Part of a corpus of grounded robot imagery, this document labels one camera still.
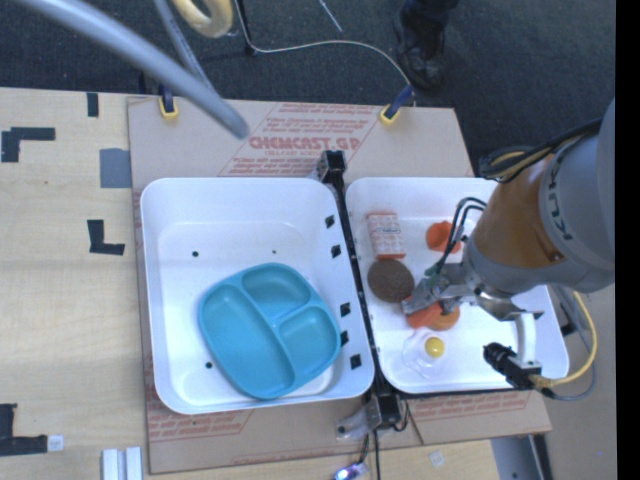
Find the cardboard box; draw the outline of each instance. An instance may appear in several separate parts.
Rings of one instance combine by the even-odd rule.
[[[173,413],[153,382],[142,248],[140,195],[165,177],[309,176],[322,150],[342,150],[345,182],[367,176],[471,176],[464,141],[451,109],[403,108],[391,125],[381,107],[313,103],[230,102],[252,130],[232,137],[188,101],[175,120],[163,120],[156,98],[128,105],[149,463],[152,473],[359,452],[359,440],[340,439],[336,422],[362,407],[358,397],[326,403],[198,416]],[[550,430],[535,392],[493,392],[409,399],[413,424],[383,432],[382,448],[415,447]]]

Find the shoe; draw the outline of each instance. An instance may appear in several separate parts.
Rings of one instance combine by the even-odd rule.
[[[437,89],[444,83],[444,28],[400,11],[394,20],[398,61],[411,83]]]

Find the table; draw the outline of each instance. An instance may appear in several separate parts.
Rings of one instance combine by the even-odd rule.
[[[60,452],[1,457],[0,479],[99,478],[101,451],[127,447],[142,448],[148,475],[132,192],[100,173],[101,151],[129,149],[128,96],[100,94],[98,115],[93,97],[0,89],[2,131],[55,129],[55,140],[21,140],[18,160],[0,163],[0,403],[18,404],[14,435],[64,438]],[[88,221],[102,221],[104,242],[124,244],[123,254],[90,253]],[[162,478],[326,479],[356,458]],[[498,478],[488,440],[383,450],[380,464],[385,479],[425,469],[434,479]]]

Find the dark floor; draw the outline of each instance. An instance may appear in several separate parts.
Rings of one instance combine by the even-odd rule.
[[[151,0],[85,0],[172,56]],[[395,56],[403,0],[243,0],[253,43],[275,49],[348,39]],[[447,29],[447,84],[420,106],[453,107],[472,164],[601,117],[615,95],[616,0],[461,0]],[[136,93],[139,71],[26,8],[0,0],[0,86]],[[183,32],[225,98],[387,104],[396,68],[360,46],[248,55],[238,26],[222,39]]]

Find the robotic hand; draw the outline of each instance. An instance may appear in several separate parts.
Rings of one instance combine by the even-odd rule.
[[[488,204],[460,201],[445,252],[403,301],[405,315],[447,314],[471,302],[498,320],[515,321],[518,353],[492,343],[484,357],[514,387],[534,387],[541,371],[534,350],[540,313],[511,299],[537,285],[589,293],[615,281],[614,156],[615,100],[602,120],[542,147],[486,159],[482,175],[500,184]],[[470,210],[482,214],[465,238]],[[447,263],[460,240],[466,241],[462,261]]]

